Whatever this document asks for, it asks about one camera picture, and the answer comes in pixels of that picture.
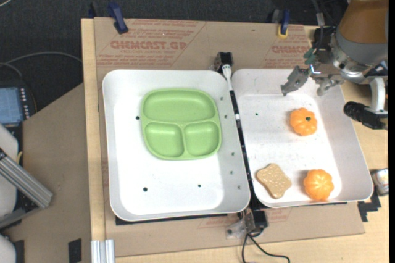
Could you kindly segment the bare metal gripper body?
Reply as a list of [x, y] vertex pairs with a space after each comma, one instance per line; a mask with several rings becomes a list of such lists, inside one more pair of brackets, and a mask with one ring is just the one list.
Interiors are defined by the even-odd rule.
[[385, 83], [388, 81], [388, 69], [384, 61], [371, 65], [365, 61], [358, 61], [356, 57], [348, 56], [343, 50], [335, 47], [320, 49], [307, 61], [311, 66], [311, 76], [316, 81], [326, 80], [332, 83], [346, 80], [353, 83], [371, 83], [374, 79], [383, 79]]

